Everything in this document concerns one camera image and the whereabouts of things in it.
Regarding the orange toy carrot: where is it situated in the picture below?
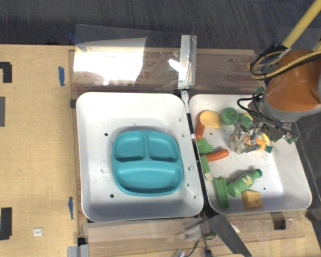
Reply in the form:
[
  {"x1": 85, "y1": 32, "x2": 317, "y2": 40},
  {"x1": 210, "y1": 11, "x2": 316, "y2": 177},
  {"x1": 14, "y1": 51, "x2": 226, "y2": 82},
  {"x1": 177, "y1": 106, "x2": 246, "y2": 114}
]
[{"x1": 205, "y1": 148, "x2": 230, "y2": 163}]

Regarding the small green and yellow toy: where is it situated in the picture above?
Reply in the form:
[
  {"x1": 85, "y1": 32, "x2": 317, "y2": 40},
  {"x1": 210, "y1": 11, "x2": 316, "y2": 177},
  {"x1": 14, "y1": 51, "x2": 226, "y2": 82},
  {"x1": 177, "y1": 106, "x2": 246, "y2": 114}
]
[{"x1": 239, "y1": 112, "x2": 254, "y2": 127}]

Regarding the green round can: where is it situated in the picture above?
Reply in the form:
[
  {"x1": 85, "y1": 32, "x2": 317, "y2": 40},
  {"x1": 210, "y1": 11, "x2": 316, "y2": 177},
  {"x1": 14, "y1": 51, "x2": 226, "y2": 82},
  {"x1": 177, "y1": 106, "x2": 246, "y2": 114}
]
[{"x1": 220, "y1": 107, "x2": 240, "y2": 126}]

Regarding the blue divided plate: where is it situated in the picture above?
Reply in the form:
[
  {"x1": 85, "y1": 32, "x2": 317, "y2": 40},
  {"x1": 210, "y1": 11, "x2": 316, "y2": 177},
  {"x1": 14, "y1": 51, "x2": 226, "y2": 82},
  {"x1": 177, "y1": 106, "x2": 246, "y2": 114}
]
[{"x1": 111, "y1": 130, "x2": 185, "y2": 197}]

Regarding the yellow toy taco shell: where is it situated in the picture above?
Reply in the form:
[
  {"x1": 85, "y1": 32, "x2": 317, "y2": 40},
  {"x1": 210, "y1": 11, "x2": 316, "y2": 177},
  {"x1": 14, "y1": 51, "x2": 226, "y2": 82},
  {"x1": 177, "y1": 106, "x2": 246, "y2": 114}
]
[{"x1": 199, "y1": 110, "x2": 223, "y2": 129}]

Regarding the orange toy sausage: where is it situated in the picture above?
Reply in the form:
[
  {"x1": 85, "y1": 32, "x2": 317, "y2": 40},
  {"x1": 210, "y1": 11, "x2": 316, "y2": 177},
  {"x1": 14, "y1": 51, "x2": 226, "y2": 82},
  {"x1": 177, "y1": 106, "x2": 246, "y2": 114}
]
[{"x1": 194, "y1": 116, "x2": 205, "y2": 141}]

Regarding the green plastic bottle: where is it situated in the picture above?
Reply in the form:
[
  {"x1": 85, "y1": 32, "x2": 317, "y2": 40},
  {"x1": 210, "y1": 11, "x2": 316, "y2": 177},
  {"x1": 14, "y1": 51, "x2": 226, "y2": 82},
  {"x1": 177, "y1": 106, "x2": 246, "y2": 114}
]
[{"x1": 226, "y1": 168, "x2": 263, "y2": 198}]

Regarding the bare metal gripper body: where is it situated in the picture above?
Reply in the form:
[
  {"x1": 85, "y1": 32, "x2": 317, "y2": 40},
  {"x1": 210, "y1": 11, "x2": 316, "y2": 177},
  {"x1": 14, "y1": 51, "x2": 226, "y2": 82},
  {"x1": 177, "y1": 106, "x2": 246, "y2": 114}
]
[{"x1": 247, "y1": 100, "x2": 294, "y2": 143}]

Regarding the green toy lettuce leaf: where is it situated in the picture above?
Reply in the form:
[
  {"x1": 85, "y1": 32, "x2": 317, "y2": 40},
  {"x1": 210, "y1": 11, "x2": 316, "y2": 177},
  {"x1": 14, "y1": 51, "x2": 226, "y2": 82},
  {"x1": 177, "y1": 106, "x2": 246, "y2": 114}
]
[{"x1": 196, "y1": 138, "x2": 215, "y2": 155}]

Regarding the orange toy ring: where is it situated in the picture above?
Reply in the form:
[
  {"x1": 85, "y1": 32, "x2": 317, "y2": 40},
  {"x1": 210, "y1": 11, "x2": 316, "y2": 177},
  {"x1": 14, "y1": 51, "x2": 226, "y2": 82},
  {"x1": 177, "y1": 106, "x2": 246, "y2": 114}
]
[{"x1": 243, "y1": 136, "x2": 267, "y2": 152}]

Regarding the white plastic tray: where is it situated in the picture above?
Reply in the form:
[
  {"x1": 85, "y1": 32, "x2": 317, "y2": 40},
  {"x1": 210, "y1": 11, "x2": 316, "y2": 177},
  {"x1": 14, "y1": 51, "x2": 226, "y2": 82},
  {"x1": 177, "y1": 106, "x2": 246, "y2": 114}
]
[
  {"x1": 75, "y1": 91, "x2": 205, "y2": 223},
  {"x1": 188, "y1": 94, "x2": 313, "y2": 216}
]

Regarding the green stick with white end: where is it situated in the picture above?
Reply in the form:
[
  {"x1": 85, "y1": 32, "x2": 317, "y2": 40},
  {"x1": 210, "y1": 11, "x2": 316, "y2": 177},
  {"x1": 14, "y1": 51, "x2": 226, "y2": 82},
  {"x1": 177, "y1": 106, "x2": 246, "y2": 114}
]
[{"x1": 199, "y1": 155, "x2": 215, "y2": 182}]

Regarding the yellow toy bread slice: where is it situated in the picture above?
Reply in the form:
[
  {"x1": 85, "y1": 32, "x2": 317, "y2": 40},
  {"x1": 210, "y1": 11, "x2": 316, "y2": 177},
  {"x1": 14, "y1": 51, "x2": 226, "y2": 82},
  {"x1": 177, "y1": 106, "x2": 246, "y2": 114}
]
[{"x1": 241, "y1": 190, "x2": 264, "y2": 210}]

